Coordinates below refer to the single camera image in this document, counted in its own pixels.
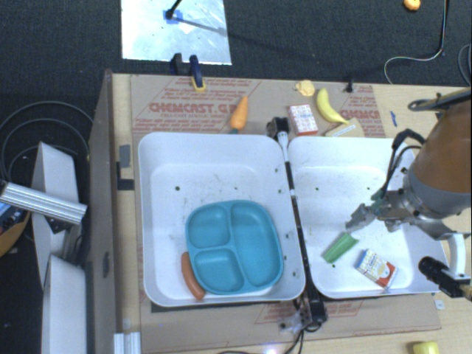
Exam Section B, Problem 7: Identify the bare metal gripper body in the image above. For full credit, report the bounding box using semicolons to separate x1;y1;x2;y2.
367;189;459;241

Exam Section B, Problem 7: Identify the green cylinder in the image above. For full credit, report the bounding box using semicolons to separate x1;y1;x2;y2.
322;232;360;265

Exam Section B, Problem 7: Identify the white plastic tray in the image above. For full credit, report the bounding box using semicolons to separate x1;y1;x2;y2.
137;131;308;308
287;135;450;300

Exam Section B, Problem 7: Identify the white yellow and red carton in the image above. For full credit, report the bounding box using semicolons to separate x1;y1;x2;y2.
354;249;398;291

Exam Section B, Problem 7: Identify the thin black and white rod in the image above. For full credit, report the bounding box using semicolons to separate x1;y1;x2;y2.
277;131;319;302

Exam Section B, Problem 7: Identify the yellow banana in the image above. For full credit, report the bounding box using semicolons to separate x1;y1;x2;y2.
316;87;350;126

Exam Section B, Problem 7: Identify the blue divided plate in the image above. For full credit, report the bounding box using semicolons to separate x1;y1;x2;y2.
184;199;285;296

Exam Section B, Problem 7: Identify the pale yellow crisp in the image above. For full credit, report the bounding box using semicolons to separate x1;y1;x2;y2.
295;79;316;97

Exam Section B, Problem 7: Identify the yellow block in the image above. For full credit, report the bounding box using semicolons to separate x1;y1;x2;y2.
412;340;440;354

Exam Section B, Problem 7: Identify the orange carrot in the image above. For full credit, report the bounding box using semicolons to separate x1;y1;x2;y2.
229;95;249;136

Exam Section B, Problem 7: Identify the orange sausage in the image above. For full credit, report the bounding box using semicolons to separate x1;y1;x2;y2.
180;251;207;302

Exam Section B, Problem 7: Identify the brown cardboard board red print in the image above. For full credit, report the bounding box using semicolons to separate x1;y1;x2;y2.
129;74;443;354

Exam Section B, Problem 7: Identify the black cylinder on white bracket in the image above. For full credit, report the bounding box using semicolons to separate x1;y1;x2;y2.
417;232;472;302

